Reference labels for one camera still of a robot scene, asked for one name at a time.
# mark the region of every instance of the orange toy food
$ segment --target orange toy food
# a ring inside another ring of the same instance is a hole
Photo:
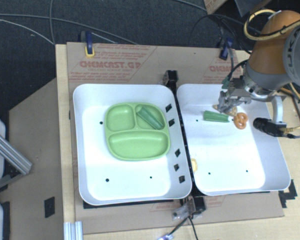
[[[248,116],[245,113],[237,113],[233,118],[234,125],[240,130],[243,130],[247,126]]]

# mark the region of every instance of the green divided plate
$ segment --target green divided plate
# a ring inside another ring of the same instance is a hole
[[[170,149],[165,115],[155,105],[138,102],[116,104],[107,110],[104,121],[107,146],[118,159],[157,159]]]

